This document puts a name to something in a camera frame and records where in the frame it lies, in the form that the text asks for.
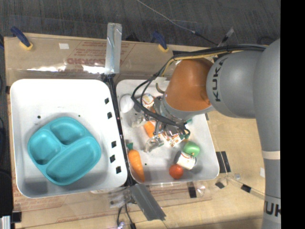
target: teal plate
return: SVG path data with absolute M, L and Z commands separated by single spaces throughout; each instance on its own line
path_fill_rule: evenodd
M 80 122 L 60 117 L 31 136 L 28 153 L 49 181 L 66 186 L 82 178 L 98 163 L 101 147 Z

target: white tray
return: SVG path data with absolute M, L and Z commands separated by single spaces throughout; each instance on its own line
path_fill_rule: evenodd
M 131 95 L 134 89 L 142 82 L 142 80 L 123 80 L 119 82 L 116 88 L 118 101 L 120 102 L 121 97 L 125 94 Z M 167 85 L 168 81 L 159 84 L 160 88 L 163 90 L 166 89 Z M 143 89 L 144 86 L 137 91 L 136 97 L 141 95 Z M 162 95 L 156 90 L 155 84 L 153 83 L 147 88 L 146 93 L 150 93 L 155 97 Z M 188 171 L 185 169 L 181 179 L 174 180 L 169 175 L 169 167 L 173 164 L 173 159 L 178 150 L 183 149 L 185 142 L 181 142 L 174 148 L 165 143 L 162 147 L 156 148 L 150 153 L 143 152 L 142 149 L 145 146 L 148 135 L 143 126 L 138 128 L 131 127 L 134 113 L 134 111 L 129 111 L 127 113 L 122 113 L 120 111 L 120 116 L 125 142 L 133 142 L 133 148 L 140 152 L 145 174 L 144 184 L 153 185 L 181 181 L 210 180 L 218 176 L 219 164 L 205 114 L 195 116 L 192 121 L 187 124 L 188 129 L 191 131 L 190 141 L 198 144 L 201 149 L 197 156 L 197 163 L 192 170 Z M 137 182 L 142 183 L 132 168 L 131 173 Z
M 98 80 L 23 79 L 11 86 L 10 99 L 16 181 L 23 195 L 41 198 L 115 188 L 125 183 L 127 168 L 111 94 L 105 83 Z M 29 138 L 49 121 L 61 116 L 75 118 L 83 124 L 102 149 L 95 167 L 68 186 L 50 182 L 27 151 Z

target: white can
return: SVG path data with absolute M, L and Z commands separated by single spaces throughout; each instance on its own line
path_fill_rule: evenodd
M 185 152 L 178 151 L 173 162 L 187 170 L 191 170 L 195 166 L 197 159 L 196 157 L 189 155 Z

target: tomato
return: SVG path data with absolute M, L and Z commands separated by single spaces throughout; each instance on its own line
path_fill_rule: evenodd
M 172 178 L 180 179 L 183 175 L 183 168 L 180 165 L 172 165 L 169 169 L 169 173 Z

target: orange carrot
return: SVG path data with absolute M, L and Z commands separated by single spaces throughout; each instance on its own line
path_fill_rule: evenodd
M 128 158 L 135 173 L 137 173 L 142 182 L 144 182 L 145 176 L 139 152 L 137 150 L 131 149 L 128 153 Z
M 153 137 L 153 132 L 154 132 L 154 124 L 151 123 L 151 121 L 147 121 L 145 124 L 144 124 L 144 128 L 145 128 L 145 131 L 147 133 L 147 135 L 149 137 Z

